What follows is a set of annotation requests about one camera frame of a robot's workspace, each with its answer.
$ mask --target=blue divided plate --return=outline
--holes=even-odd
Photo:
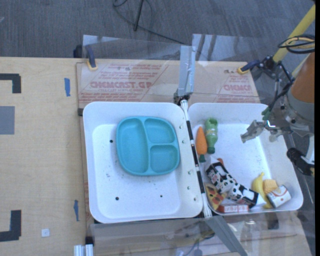
[[[133,116],[116,128],[116,150],[124,170],[133,175],[163,175],[180,162],[174,127],[158,117]]]

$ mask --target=carrot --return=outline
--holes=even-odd
[[[208,145],[204,129],[201,126],[196,133],[195,149],[197,154],[199,155],[199,162],[205,162],[205,154],[207,153]]]

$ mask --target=green bottle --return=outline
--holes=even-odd
[[[208,154],[214,154],[215,144],[218,140],[218,121],[213,117],[205,121],[205,139],[208,145]]]

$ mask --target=white can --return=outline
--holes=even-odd
[[[291,199],[291,195],[285,185],[279,186],[275,190],[266,194],[266,196],[274,208],[283,205]]]

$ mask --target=banana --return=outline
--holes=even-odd
[[[253,191],[259,193],[262,196],[263,200],[266,202],[266,204],[264,204],[263,207],[266,209],[270,209],[273,207],[272,207],[270,201],[268,200],[268,198],[264,192],[264,189],[263,189],[263,176],[264,175],[265,175],[265,173],[261,172],[261,174],[253,180],[251,189]]]

